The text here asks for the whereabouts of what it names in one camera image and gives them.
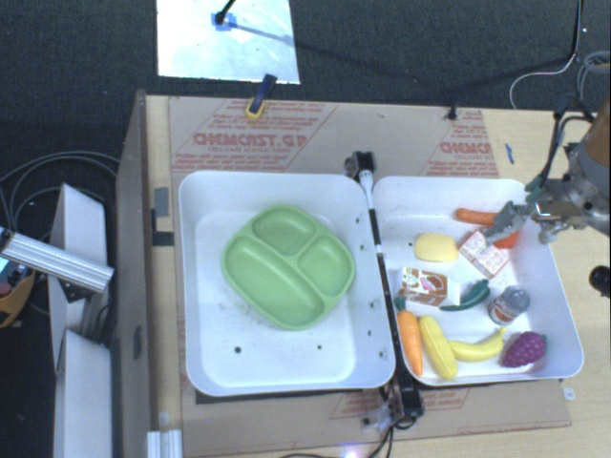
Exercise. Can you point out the orange sausage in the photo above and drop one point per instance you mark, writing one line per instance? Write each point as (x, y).
(472, 216)

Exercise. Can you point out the orange and white carton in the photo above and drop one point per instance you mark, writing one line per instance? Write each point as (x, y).
(427, 286)

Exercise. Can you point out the thin black and white rod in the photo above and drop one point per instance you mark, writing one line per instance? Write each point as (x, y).
(377, 236)

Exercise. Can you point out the red and white carton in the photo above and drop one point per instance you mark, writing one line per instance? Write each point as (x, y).
(487, 256)

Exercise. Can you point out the brown cardboard board red print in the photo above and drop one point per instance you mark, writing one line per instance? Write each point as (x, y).
(296, 151)

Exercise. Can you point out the green chili pepper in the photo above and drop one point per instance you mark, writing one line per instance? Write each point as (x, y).
(470, 296)

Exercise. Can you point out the white plastic tray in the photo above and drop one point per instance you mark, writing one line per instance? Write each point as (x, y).
(544, 275)
(248, 365)

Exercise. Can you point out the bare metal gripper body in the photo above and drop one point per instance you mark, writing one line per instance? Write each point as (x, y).
(573, 205)

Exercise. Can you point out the green divided plate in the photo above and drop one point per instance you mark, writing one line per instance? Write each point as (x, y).
(286, 270)

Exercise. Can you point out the yellow corn cob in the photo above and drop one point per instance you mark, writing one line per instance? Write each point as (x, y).
(439, 346)

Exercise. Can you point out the small orange and silver can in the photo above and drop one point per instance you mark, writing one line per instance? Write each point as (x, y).
(508, 306)

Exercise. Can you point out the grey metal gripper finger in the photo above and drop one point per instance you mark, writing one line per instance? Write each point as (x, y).
(510, 220)
(549, 229)

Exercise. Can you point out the orange carrot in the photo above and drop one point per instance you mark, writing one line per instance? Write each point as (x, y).
(411, 339)

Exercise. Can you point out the yellow banana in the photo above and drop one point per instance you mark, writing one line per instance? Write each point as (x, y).
(477, 350)

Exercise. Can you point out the purple grapes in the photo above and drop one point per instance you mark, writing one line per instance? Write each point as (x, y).
(525, 349)

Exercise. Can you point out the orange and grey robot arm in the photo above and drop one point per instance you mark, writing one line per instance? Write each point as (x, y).
(600, 136)

